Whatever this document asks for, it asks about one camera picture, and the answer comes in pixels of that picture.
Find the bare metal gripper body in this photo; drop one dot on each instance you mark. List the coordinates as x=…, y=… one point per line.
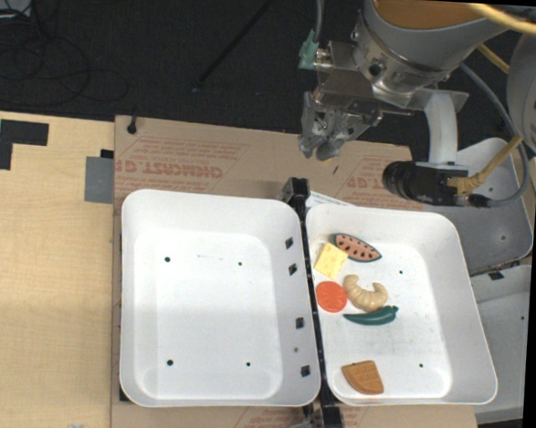
x=350, y=84

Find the beige croissant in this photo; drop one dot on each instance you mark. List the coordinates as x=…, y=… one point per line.
x=365, y=298

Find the round orange slice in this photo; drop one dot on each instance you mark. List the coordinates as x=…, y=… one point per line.
x=331, y=297

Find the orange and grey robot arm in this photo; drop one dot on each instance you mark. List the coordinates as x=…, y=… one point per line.
x=413, y=35

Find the green chilli pepper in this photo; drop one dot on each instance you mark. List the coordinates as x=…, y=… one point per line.
x=373, y=316

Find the red and green watermelon slice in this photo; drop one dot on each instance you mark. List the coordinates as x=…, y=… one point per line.
x=356, y=249

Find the white plastic tray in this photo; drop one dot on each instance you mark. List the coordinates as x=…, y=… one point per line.
x=421, y=320
x=211, y=305

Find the brown cardboard board red print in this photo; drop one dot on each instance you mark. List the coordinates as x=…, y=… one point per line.
x=262, y=162

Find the black cylinder on white bracket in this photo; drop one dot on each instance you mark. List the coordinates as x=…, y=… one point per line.
x=416, y=182

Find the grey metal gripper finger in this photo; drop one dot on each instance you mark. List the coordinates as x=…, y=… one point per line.
x=311, y=134
x=333, y=142

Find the thin black rod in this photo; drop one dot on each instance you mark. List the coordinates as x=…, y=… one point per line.
x=311, y=275

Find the white paper label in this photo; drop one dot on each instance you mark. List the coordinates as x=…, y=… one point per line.
x=328, y=198

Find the orange waffle piece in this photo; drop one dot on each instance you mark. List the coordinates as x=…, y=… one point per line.
x=365, y=377

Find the yellow cheese slice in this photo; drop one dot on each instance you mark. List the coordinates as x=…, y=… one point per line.
x=331, y=261

